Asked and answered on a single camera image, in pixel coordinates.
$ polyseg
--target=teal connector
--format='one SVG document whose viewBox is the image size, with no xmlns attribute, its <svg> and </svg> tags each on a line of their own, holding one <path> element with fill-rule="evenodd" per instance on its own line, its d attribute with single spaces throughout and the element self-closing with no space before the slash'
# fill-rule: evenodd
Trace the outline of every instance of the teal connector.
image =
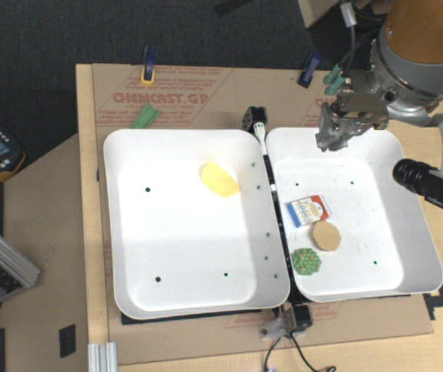
<svg viewBox="0 0 443 372">
<path fill-rule="evenodd" d="M 323 84 L 331 84 L 333 80 L 337 78 L 341 71 L 342 68 L 338 64 L 336 64 L 333 69 L 331 69 L 330 73 L 328 73 L 323 79 Z"/>
<path fill-rule="evenodd" d="M 151 123 L 160 114 L 159 110 L 155 110 L 149 103 L 146 103 L 143 110 L 137 116 L 135 122 L 130 126 L 133 129 L 145 129 L 151 125 Z"/>
<path fill-rule="evenodd" d="M 326 87 L 325 94 L 326 95 L 337 95 L 338 89 L 342 84 L 344 84 L 345 77 L 337 76 L 336 79 L 333 80 L 333 82 Z"/>
</svg>

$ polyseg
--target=blue clip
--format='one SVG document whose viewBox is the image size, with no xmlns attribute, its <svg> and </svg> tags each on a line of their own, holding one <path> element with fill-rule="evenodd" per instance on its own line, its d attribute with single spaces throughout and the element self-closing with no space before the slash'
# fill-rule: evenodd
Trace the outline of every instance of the blue clip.
<svg viewBox="0 0 443 372">
<path fill-rule="evenodd" d="M 152 84 L 154 82 L 154 54 L 156 53 L 155 46 L 145 46 L 143 52 L 143 59 L 145 61 L 144 68 L 141 71 L 141 82 L 143 84 Z"/>
<path fill-rule="evenodd" d="M 297 83 L 305 88 L 309 87 L 311 80 L 313 79 L 313 73 L 321 62 L 321 55 L 319 53 L 312 53 L 306 63 L 306 68 L 299 76 Z"/>
</svg>

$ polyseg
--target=white tray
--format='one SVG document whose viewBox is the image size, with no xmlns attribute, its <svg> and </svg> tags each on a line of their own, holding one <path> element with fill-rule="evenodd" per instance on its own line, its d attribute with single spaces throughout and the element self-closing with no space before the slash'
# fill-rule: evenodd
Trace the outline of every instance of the white tray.
<svg viewBox="0 0 443 372">
<path fill-rule="evenodd" d="M 104 145 L 115 300 L 133 319 L 272 308 L 290 282 L 256 139 L 241 130 L 120 129 Z M 215 162 L 240 192 L 201 182 Z"/>
<path fill-rule="evenodd" d="M 368 131 L 336 152 L 316 147 L 316 129 L 275 129 L 266 146 L 278 191 L 287 245 L 311 248 L 320 257 L 317 273 L 294 278 L 312 301 L 337 301 L 437 290 L 443 273 L 418 196 L 392 178 L 404 158 L 397 138 Z M 319 250 L 311 226 L 299 229 L 287 204 L 322 195 L 329 222 L 342 236 L 333 252 Z"/>
</svg>

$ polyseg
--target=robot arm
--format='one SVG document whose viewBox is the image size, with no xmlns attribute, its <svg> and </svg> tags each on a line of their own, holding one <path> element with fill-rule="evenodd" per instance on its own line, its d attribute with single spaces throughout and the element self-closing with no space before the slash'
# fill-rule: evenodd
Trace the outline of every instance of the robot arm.
<svg viewBox="0 0 443 372">
<path fill-rule="evenodd" d="M 316 140 L 324 152 L 346 147 L 368 129 L 385 129 L 390 119 L 437 126 L 443 139 L 443 114 L 432 115 L 443 100 L 443 0 L 394 0 L 373 41 L 369 70 L 346 78 L 335 71 L 327 82 L 342 85 L 336 100 L 321 107 Z M 393 176 L 443 208 L 443 161 L 438 170 L 402 160 Z"/>
</svg>

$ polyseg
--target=brown round object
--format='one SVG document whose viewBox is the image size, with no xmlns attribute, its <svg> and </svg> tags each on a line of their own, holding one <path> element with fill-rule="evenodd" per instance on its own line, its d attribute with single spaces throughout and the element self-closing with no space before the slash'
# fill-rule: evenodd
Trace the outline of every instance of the brown round object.
<svg viewBox="0 0 443 372">
<path fill-rule="evenodd" d="M 340 232 L 326 220 L 314 224 L 312 236 L 323 251 L 335 251 L 340 245 Z"/>
</svg>

